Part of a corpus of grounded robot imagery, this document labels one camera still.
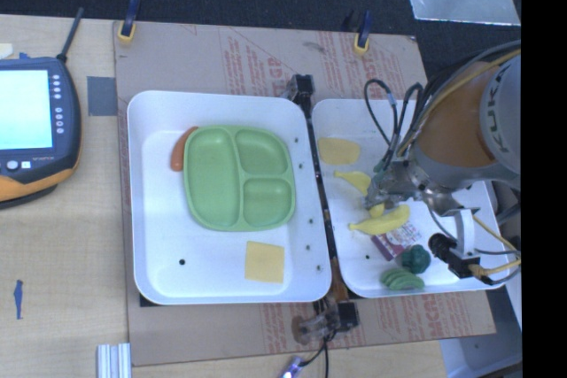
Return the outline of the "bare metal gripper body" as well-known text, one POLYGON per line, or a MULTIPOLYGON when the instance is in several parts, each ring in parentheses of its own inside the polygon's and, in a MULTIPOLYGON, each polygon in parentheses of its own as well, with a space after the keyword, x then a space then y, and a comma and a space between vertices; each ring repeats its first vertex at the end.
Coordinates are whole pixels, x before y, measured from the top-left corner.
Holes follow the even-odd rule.
POLYGON ((377 183, 377 194, 391 201, 421 200, 430 176, 414 161, 392 162, 377 183))

